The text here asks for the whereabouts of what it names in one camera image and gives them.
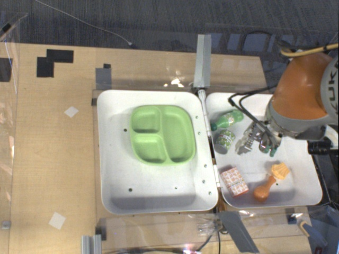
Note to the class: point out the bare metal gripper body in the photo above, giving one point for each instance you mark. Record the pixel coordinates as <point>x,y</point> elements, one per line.
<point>266,136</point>

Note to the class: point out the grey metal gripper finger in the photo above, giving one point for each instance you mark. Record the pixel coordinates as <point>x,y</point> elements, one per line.
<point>243,146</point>
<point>249,132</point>

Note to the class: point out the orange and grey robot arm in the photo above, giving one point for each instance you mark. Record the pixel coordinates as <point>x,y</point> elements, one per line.
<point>299,91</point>

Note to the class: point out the green small can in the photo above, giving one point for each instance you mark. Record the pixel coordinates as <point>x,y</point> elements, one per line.
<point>224,141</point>

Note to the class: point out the green plastic bottle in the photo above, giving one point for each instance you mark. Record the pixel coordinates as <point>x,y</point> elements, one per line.
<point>229,119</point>

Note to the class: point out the orange and white carton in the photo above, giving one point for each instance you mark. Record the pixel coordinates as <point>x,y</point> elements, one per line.
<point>234,182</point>

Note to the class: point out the white plastic tray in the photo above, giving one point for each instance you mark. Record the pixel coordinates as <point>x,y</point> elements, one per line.
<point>294,173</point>
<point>159,189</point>

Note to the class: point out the thin black and white rod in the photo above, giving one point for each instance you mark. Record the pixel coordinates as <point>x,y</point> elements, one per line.
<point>206,115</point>

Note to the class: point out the green divided plate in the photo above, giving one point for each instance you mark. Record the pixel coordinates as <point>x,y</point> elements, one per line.
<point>176,131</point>

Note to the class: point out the black cylinder on white bracket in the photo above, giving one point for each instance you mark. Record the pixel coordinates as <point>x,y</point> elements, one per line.
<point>319,146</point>

